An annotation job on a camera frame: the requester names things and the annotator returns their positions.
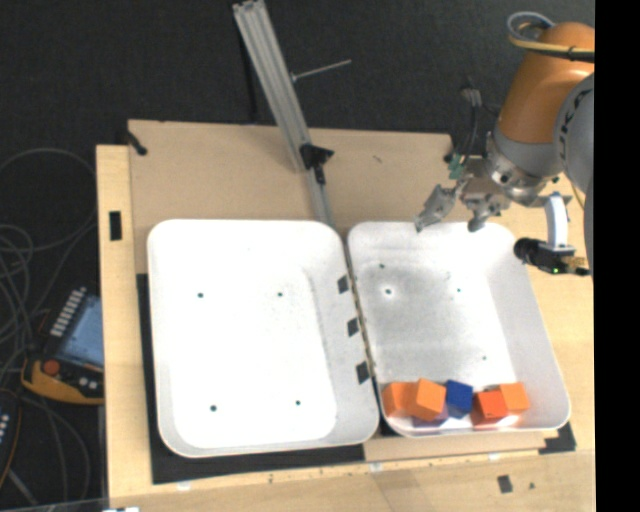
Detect black cylinder on white bracket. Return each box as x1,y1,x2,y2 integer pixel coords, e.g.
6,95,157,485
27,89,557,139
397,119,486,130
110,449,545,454
513,192,589,276

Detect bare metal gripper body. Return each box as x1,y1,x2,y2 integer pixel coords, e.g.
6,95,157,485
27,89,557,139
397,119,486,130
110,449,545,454
457,152,560,214

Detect blue cube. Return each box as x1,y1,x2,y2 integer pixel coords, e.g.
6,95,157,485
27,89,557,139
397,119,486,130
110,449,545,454
444,379,475,417

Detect red cube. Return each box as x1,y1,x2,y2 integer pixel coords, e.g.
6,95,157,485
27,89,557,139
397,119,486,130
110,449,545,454
471,389,508,427

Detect white plastic tray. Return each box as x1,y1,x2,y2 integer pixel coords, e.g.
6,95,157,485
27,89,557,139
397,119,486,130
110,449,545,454
146,218,381,459
345,220,572,439

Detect orange cube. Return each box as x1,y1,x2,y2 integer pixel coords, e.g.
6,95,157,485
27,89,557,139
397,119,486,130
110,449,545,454
409,378,448,422

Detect brown cardboard board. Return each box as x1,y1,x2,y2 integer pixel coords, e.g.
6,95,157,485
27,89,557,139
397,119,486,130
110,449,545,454
126,118,581,464

